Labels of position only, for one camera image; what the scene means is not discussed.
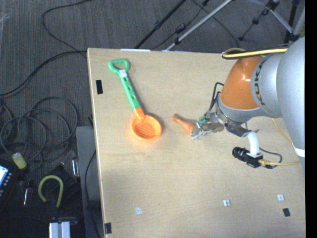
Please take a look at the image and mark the green and orange toy sieve shovel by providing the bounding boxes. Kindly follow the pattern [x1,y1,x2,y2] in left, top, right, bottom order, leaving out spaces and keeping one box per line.
[107,58,163,141]

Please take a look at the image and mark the brown toy chicken drumstick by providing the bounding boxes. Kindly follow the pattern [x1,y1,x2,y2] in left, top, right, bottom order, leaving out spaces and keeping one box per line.
[171,114,198,134]

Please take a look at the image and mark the yellow-green bent tube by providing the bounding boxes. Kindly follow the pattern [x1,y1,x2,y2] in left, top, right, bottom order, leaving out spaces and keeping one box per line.
[37,175,64,208]

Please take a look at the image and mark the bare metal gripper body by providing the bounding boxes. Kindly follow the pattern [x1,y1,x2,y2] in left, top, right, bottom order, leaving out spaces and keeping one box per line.
[200,111,260,137]

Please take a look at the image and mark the black stand pole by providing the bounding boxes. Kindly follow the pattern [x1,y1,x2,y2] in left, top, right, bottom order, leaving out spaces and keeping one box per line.
[134,0,204,50]

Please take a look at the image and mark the pale yellow cylinder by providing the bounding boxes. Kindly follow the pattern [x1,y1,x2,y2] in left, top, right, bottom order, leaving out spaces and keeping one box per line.
[11,152,28,170]

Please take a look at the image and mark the black cylinder on white bracket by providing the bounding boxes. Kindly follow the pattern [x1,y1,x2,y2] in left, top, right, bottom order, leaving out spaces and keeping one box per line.
[232,130,264,169]

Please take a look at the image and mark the silver tripod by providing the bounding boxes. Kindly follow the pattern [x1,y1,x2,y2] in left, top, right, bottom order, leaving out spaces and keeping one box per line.
[164,0,306,52]

